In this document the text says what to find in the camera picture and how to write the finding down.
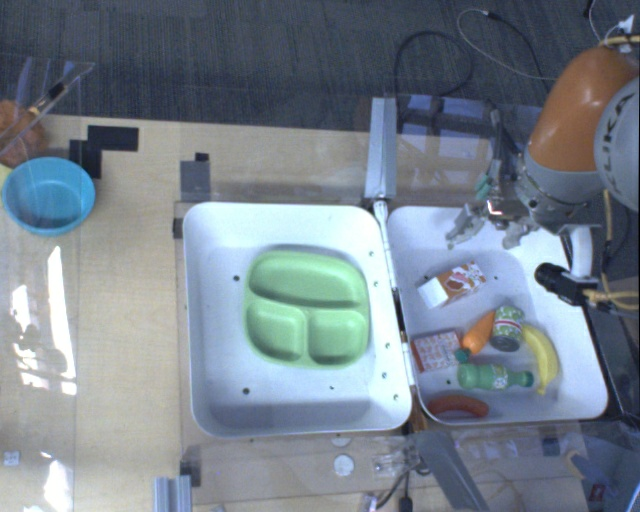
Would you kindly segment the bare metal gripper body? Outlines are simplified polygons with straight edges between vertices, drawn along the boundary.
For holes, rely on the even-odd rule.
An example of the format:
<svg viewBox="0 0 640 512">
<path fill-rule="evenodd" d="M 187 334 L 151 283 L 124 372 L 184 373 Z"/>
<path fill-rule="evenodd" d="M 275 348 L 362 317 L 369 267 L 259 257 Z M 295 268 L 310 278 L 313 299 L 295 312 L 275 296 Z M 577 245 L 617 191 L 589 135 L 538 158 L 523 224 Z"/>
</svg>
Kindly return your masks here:
<svg viewBox="0 0 640 512">
<path fill-rule="evenodd" d="M 536 231 L 539 226 L 517 195 L 516 185 L 516 181 L 496 181 L 491 185 L 487 197 L 488 219 L 498 231 L 512 227 Z"/>
</svg>

